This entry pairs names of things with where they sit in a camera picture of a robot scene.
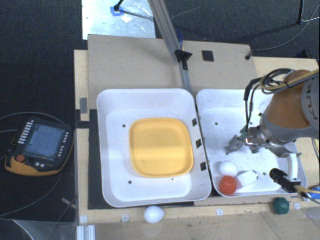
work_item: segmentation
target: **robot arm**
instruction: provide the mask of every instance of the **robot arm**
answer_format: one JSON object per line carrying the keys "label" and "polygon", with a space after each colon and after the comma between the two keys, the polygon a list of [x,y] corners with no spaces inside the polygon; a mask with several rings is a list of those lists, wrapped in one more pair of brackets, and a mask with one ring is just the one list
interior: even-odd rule
{"label": "robot arm", "polygon": [[286,157],[292,153],[286,144],[298,138],[319,139],[319,70],[294,71],[278,86],[266,87],[265,83],[273,81],[271,75],[260,81],[265,92],[274,93],[260,125],[247,125],[242,136],[234,136],[225,149],[227,155],[245,145],[252,153],[267,148],[278,157]]}

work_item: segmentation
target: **white ball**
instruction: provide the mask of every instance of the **white ball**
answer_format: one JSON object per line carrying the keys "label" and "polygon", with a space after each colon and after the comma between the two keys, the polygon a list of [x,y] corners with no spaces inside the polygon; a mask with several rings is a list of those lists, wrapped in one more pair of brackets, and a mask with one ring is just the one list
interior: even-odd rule
{"label": "white ball", "polygon": [[150,224],[160,222],[165,216],[165,211],[158,206],[149,206],[145,209],[144,218]]}
{"label": "white ball", "polygon": [[238,175],[238,169],[233,162],[225,161],[219,166],[220,173],[223,176],[235,177]]}

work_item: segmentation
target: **red ball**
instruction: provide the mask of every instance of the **red ball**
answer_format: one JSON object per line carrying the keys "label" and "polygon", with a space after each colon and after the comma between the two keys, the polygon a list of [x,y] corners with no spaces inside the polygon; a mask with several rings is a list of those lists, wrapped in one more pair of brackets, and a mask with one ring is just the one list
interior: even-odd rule
{"label": "red ball", "polygon": [[224,195],[231,195],[237,190],[237,182],[235,178],[224,176],[220,181],[220,192]]}

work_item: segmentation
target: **yellow plate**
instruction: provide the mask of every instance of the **yellow plate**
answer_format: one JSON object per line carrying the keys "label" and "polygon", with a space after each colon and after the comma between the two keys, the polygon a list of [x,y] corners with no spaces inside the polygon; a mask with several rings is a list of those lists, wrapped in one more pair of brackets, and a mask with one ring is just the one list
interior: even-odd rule
{"label": "yellow plate", "polygon": [[134,122],[129,131],[134,169],[147,178],[176,177],[194,166],[188,128],[173,118],[147,118]]}

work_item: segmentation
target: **emergency stop button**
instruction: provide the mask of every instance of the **emergency stop button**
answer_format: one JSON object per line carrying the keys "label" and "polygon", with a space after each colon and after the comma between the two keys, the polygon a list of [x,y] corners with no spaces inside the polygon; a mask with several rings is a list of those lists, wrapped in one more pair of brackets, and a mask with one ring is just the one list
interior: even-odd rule
{"label": "emergency stop button", "polygon": [[17,160],[20,163],[23,163],[26,160],[26,157],[23,154],[19,154],[16,156],[15,160]]}

